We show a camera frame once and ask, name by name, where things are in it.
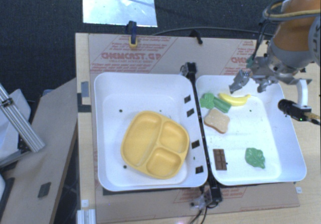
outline yellow divided plate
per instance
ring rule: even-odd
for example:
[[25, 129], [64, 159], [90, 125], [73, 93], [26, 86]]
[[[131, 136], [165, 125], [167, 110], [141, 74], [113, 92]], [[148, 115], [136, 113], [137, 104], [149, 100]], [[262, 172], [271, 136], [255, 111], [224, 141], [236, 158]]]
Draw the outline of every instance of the yellow divided plate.
[[142, 111], [125, 133], [121, 156], [136, 170], [168, 179], [180, 170], [189, 144], [189, 134], [181, 125], [153, 111]]

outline bread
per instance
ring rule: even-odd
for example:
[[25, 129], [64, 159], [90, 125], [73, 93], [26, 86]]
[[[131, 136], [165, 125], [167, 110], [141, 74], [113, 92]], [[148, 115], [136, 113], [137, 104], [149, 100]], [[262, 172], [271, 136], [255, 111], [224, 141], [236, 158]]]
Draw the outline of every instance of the bread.
[[221, 134], [227, 132], [229, 122], [230, 118], [226, 114], [221, 113], [219, 110], [216, 109], [210, 110], [210, 112], [204, 119], [205, 125], [214, 128]]

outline yellow banana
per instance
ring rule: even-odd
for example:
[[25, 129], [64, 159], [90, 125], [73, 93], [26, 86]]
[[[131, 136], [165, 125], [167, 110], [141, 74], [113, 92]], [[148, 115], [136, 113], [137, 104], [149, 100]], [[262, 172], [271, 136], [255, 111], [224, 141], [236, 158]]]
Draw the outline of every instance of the yellow banana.
[[231, 106], [242, 106], [247, 102], [247, 99], [250, 97], [250, 94], [242, 97], [233, 97], [225, 93], [219, 93], [219, 98], [225, 102], [228, 102]]

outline green leaf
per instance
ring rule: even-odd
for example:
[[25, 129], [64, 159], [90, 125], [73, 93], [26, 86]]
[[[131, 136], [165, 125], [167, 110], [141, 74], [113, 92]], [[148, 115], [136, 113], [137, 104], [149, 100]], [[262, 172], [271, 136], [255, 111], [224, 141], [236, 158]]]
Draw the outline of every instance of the green leaf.
[[262, 169], [265, 169], [265, 158], [261, 150], [255, 148], [246, 148], [245, 160], [253, 167], [260, 167]]
[[212, 93], [205, 93], [200, 99], [200, 105], [202, 108], [213, 109], [214, 108], [214, 95]]

